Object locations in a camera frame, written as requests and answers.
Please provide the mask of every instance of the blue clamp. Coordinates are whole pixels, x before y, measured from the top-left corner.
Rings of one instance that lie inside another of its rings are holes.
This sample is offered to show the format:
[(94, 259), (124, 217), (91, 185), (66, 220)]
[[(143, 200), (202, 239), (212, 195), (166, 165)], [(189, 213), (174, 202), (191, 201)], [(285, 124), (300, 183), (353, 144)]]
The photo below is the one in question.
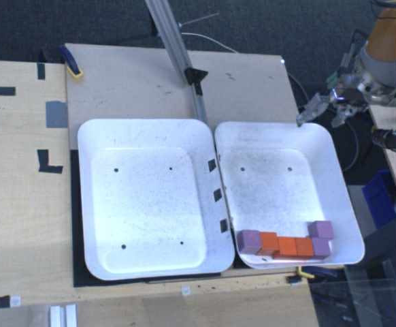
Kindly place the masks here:
[(83, 71), (77, 65), (76, 60), (74, 59), (68, 48), (65, 45), (61, 45), (59, 46), (59, 52), (61, 53), (67, 64), (67, 71), (71, 74), (73, 78), (80, 79), (83, 76)]

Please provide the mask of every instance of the gray carpet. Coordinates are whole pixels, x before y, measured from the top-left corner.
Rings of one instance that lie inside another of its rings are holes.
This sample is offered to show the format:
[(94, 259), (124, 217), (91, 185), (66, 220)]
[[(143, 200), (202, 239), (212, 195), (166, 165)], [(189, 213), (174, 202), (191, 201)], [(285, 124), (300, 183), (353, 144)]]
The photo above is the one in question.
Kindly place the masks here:
[[(369, 0), (169, 0), (183, 32), (199, 33), (242, 53), (282, 55), (287, 71), (309, 96), (326, 93), (325, 80), (339, 66), (354, 29), (367, 33), (375, 17)], [(37, 61), (43, 48), (61, 62), (65, 42), (163, 47), (151, 37), (144, 0), (0, 0), (0, 60)], [(201, 37), (184, 36), (189, 50), (229, 52)], [(299, 105), (302, 92), (293, 83)], [(332, 129), (332, 116), (317, 120), (331, 132), (343, 169), (355, 157), (353, 132), (346, 125)], [(344, 173), (348, 184), (363, 185), (376, 170), (388, 168), (382, 150), (372, 149), (368, 114), (350, 119), (359, 139), (356, 164)]]

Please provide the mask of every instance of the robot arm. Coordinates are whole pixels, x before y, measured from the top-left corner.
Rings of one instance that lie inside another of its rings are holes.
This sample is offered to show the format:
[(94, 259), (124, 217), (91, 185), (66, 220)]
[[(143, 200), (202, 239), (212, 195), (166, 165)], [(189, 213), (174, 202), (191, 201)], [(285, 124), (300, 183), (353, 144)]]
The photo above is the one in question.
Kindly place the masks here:
[[(348, 117), (367, 110), (369, 105), (396, 106), (396, 0), (371, 0), (383, 7), (370, 35), (354, 31), (350, 50), (339, 69), (327, 79), (328, 95), (316, 94), (297, 116), (297, 124), (320, 116), (329, 106), (336, 116), (333, 127)], [(361, 33), (367, 41), (354, 57), (354, 34)]]

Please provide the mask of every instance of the blue box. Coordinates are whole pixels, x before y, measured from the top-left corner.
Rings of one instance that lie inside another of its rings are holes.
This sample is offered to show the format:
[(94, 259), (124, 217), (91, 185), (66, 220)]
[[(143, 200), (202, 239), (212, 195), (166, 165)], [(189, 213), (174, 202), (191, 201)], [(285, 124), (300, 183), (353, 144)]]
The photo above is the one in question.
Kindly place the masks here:
[(377, 171), (362, 189), (377, 229), (396, 218), (396, 184), (390, 170)]

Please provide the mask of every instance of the orange block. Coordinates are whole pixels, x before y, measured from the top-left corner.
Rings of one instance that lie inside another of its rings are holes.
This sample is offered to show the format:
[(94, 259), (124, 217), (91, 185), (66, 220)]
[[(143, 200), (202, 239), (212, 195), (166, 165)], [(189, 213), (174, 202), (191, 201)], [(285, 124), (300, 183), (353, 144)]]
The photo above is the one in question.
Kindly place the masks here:
[(257, 255), (273, 255), (280, 247), (276, 232), (260, 232), (261, 249)]
[(313, 242), (308, 237), (295, 237), (296, 250), (298, 259), (304, 260), (314, 255)]
[(297, 258), (296, 242), (295, 238), (291, 236), (279, 236), (278, 246), (279, 250), (273, 255), (273, 259), (295, 259)]

